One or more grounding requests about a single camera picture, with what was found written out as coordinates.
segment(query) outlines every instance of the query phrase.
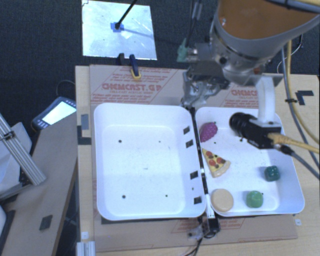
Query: pepperoni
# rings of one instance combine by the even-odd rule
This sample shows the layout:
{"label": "pepperoni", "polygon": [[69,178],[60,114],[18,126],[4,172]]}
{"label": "pepperoni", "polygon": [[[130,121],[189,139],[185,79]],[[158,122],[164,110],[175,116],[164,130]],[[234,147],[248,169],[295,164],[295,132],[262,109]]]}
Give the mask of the pepperoni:
{"label": "pepperoni", "polygon": [[210,157],[210,156],[213,155],[212,152],[210,152],[210,151],[207,151],[205,154],[206,154],[207,157]]}
{"label": "pepperoni", "polygon": [[216,163],[216,161],[215,160],[210,160],[209,161],[209,165],[211,165],[211,166],[215,166],[217,163]]}

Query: beige round toy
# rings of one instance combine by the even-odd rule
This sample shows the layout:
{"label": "beige round toy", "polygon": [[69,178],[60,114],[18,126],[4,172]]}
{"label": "beige round toy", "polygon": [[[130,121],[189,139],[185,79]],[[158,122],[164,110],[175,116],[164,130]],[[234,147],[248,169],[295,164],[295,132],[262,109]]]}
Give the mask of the beige round toy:
{"label": "beige round toy", "polygon": [[234,198],[228,190],[216,189],[211,194],[211,204],[217,211],[227,212],[234,206]]}

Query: toy pizza slice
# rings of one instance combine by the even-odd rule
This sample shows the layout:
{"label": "toy pizza slice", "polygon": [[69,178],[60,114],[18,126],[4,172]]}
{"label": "toy pizza slice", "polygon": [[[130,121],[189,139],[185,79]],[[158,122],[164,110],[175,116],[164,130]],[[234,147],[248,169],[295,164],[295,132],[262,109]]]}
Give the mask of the toy pizza slice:
{"label": "toy pizza slice", "polygon": [[205,161],[209,166],[212,177],[216,178],[224,174],[230,167],[231,162],[213,154],[211,151],[202,149]]}

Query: metal plate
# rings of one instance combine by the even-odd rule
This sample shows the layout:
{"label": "metal plate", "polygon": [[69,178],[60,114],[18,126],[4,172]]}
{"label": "metal plate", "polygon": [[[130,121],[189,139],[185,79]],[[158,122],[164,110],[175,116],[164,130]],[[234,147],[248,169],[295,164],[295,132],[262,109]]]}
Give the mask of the metal plate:
{"label": "metal plate", "polygon": [[82,1],[83,55],[157,60],[150,7],[135,5],[122,22],[124,30],[114,32],[116,23],[130,5],[124,3]]}

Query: dark floor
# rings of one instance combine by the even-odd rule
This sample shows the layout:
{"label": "dark floor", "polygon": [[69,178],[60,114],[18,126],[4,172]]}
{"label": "dark floor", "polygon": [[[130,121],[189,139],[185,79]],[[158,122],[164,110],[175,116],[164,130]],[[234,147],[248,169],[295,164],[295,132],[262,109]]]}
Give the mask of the dark floor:
{"label": "dark floor", "polygon": [[[131,3],[130,0],[106,1]],[[186,69],[176,62],[177,48],[186,37],[190,2],[182,0],[139,0],[150,5],[157,61],[139,60],[145,67]],[[203,0],[201,20],[190,41],[203,42],[208,35],[217,1]],[[75,66],[114,65],[113,58],[82,55],[82,2],[80,0],[1,0],[0,2],[0,113],[12,126],[22,122],[30,136],[32,119],[57,96],[62,80],[75,80]],[[319,25],[303,35],[303,48],[292,57],[292,73],[319,74]],[[267,66],[277,72],[278,54]],[[75,98],[71,83],[59,90],[61,96]],[[67,217],[75,217],[75,196]],[[75,226],[66,221],[57,255],[74,254]]]}

